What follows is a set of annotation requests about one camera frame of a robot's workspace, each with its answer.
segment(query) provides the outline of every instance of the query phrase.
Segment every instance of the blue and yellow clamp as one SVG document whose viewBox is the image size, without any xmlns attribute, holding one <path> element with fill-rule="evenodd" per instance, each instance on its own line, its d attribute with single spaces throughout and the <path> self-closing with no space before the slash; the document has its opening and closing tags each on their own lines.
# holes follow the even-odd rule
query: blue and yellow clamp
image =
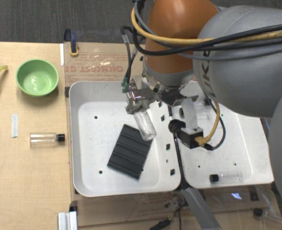
<svg viewBox="0 0 282 230">
<path fill-rule="evenodd" d="M 76 45 L 76 35 L 74 31 L 70 29 L 65 29 L 64 32 L 64 41 L 70 42 L 70 56 L 78 56 L 78 47 Z"/>
</svg>

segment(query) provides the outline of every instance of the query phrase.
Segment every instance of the white tray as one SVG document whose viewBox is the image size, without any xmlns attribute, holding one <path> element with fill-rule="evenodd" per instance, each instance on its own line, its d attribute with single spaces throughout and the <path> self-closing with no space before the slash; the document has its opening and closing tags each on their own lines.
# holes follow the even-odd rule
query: white tray
<svg viewBox="0 0 282 230">
<path fill-rule="evenodd" d="M 196 82 L 183 90 L 188 96 L 202 95 Z M 72 135 L 73 181 L 83 196 L 111 196 L 175 190 L 180 183 L 179 166 L 173 135 L 168 130 L 170 121 L 165 104 L 150 106 L 148 113 L 157 131 L 144 170 L 139 180 L 107 167 L 124 124 L 138 128 L 132 115 L 126 113 L 126 95 L 120 82 L 80 81 L 70 88 L 70 118 Z M 179 108 L 173 108 L 173 118 L 180 119 Z M 198 124 L 207 135 L 215 113 L 208 106 L 196 105 Z M 189 149 L 179 142 L 184 174 L 195 188 L 221 187 L 244 184 L 265 184 L 273 181 L 268 144 L 261 122 L 235 114 L 220 106 L 226 127 L 225 142 L 215 151 L 204 148 Z M 221 125 L 210 144 L 219 142 Z M 211 184 L 210 174 L 239 172 L 242 181 Z"/>
</svg>

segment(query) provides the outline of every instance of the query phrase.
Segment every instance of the dark gray carpet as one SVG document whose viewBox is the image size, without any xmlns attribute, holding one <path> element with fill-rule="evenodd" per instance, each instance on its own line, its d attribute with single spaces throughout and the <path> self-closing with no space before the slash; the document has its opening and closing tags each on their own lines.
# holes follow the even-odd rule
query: dark gray carpet
<svg viewBox="0 0 282 230">
<path fill-rule="evenodd" d="M 132 0 L 0 0 L 0 41 L 62 43 L 66 28 L 80 42 L 122 43 Z M 217 6 L 282 8 L 282 0 L 211 0 Z M 146 16 L 151 2 L 144 10 Z"/>
</svg>

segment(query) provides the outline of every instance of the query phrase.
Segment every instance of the wooden table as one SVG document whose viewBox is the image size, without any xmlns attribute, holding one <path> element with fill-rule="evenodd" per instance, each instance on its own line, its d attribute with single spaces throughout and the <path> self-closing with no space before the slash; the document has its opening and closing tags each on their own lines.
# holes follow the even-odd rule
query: wooden table
<svg viewBox="0 0 282 230">
<path fill-rule="evenodd" d="M 33 98 L 15 83 L 17 68 L 26 60 L 42 58 L 59 72 L 59 85 L 50 95 Z M 32 149 L 31 132 L 68 132 L 65 73 L 60 63 L 60 44 L 0 42 L 0 230 L 56 230 L 57 214 L 71 203 L 68 139 L 54 148 Z M 11 138 L 11 116 L 18 114 L 18 137 Z M 274 193 L 267 195 L 279 211 Z M 251 210 L 215 214 L 225 229 L 282 229 L 261 223 Z M 199 229 L 193 216 L 183 217 L 183 230 Z M 178 229 L 178 219 L 169 229 Z M 82 227 L 88 230 L 143 230 L 158 220 Z"/>
</svg>

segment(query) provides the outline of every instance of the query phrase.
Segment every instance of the green connector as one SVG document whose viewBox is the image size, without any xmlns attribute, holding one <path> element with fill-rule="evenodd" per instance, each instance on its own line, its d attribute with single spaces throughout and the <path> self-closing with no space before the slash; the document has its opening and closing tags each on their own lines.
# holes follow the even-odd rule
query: green connector
<svg viewBox="0 0 282 230">
<path fill-rule="evenodd" d="M 124 77 L 124 78 L 123 78 L 123 81 L 122 81 L 122 83 L 121 83 L 121 86 L 124 87 L 124 85 L 125 85 L 126 82 L 127 82 L 127 77 Z"/>
<path fill-rule="evenodd" d="M 122 93 L 127 93 L 129 91 L 128 87 L 129 87 L 129 83 L 125 83 L 122 89 Z"/>
</svg>

